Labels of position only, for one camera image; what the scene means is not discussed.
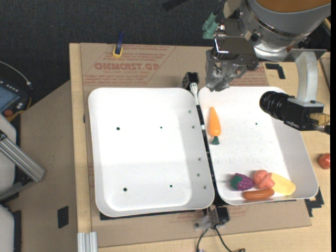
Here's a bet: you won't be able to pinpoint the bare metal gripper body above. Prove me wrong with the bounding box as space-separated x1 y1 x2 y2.
213 10 313 72

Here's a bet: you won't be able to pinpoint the orange carrot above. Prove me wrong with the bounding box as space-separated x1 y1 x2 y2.
208 106 222 137

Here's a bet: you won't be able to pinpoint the brown cardboard board red print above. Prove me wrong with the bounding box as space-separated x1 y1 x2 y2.
79 42 313 248

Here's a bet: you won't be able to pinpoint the thin black and white rod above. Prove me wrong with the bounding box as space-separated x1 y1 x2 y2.
190 82 219 207

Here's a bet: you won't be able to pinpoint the white plastic tray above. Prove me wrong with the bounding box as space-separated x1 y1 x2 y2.
87 87 216 218
197 86 319 206

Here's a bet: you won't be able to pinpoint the purple grapes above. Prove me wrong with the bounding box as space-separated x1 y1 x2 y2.
229 172 255 192

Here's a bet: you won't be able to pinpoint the pink toy food piece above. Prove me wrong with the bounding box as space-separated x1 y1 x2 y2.
253 169 276 190

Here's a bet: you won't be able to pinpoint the orange sausage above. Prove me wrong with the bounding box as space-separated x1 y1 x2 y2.
241 188 275 201

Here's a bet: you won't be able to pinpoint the yellow oblong toy food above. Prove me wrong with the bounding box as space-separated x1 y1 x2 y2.
271 172 297 196

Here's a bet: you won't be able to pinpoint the red toy food piece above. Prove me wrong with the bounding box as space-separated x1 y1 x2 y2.
318 152 331 170

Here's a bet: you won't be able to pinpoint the black cylinder on white bracket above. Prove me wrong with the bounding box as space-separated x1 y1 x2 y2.
259 48 328 131

